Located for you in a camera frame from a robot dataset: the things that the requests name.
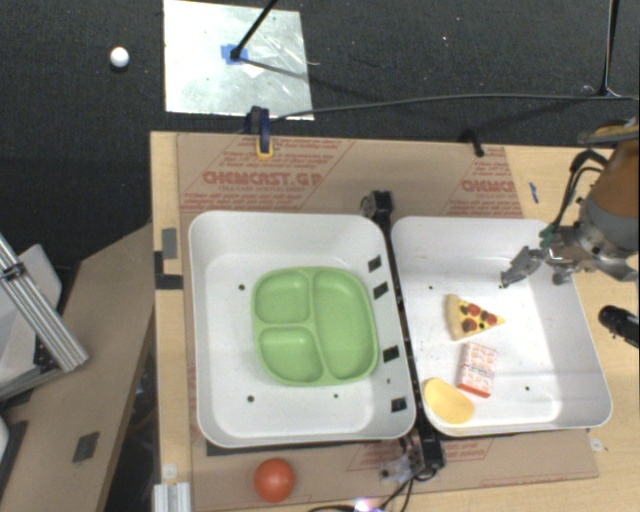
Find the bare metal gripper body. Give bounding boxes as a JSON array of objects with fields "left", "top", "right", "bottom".
[{"left": 541, "top": 225, "right": 640, "bottom": 282}]

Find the green divided plate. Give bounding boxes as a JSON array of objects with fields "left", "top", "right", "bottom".
[{"left": 250, "top": 266, "right": 380, "bottom": 388}]

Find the yellow toy crisp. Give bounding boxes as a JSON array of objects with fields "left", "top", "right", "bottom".
[{"left": 422, "top": 376, "right": 476, "bottom": 427}]

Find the black block with thin wires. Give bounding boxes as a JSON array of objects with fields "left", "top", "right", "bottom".
[
  {"left": 360, "top": 189, "right": 397, "bottom": 219},
  {"left": 418, "top": 433, "right": 446, "bottom": 474}
]

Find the red ball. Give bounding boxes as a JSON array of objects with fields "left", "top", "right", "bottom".
[{"left": 252, "top": 457, "right": 297, "bottom": 504}]

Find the thin black rod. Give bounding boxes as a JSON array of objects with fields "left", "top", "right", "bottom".
[{"left": 375, "top": 209, "right": 437, "bottom": 454}]

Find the brown cardboard board red print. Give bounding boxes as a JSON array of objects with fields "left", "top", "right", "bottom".
[{"left": 175, "top": 132, "right": 601, "bottom": 512}]

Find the toy pizza slice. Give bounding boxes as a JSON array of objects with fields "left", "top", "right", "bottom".
[{"left": 444, "top": 292, "right": 507, "bottom": 343}]

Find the white plastic tray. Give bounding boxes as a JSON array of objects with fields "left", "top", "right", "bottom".
[
  {"left": 390, "top": 215, "right": 614, "bottom": 438},
  {"left": 187, "top": 209, "right": 418, "bottom": 449}
]

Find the orange and white carton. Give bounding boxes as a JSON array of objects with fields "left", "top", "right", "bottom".
[{"left": 455, "top": 341, "right": 499, "bottom": 400}]

